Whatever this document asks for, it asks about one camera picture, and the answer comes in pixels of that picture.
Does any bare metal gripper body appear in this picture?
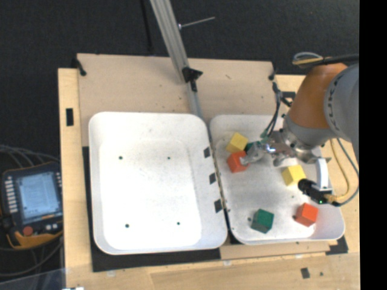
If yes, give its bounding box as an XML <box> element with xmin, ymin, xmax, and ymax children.
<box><xmin>262</xmin><ymin>130</ymin><xmax>323</xmax><ymax>167</ymax></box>

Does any red cube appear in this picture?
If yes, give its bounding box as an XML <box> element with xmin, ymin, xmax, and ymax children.
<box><xmin>293</xmin><ymin>202</ymin><xmax>320</xmax><ymax>228</ymax></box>
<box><xmin>226</xmin><ymin>150</ymin><xmax>250</xmax><ymax>174</ymax></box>

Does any yellow cube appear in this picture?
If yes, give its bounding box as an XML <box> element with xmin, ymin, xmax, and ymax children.
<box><xmin>281</xmin><ymin>164</ymin><xmax>307</xmax><ymax>187</ymax></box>
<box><xmin>225</xmin><ymin>132</ymin><xmax>249</xmax><ymax>154</ymax></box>

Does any white plastic tray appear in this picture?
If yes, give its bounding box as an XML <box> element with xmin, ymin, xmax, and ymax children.
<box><xmin>88</xmin><ymin>111</ymin><xmax>229</xmax><ymax>256</ymax></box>
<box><xmin>209</xmin><ymin>114</ymin><xmax>346</xmax><ymax>246</ymax></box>

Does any brown flat board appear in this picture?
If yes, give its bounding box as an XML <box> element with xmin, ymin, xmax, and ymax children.
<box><xmin>76</xmin><ymin>52</ymin><xmax>332</xmax><ymax>261</ymax></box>

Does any black cylinder on white bracket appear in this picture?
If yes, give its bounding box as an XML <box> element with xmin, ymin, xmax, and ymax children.
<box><xmin>298</xmin><ymin>158</ymin><xmax>333</xmax><ymax>205</ymax></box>

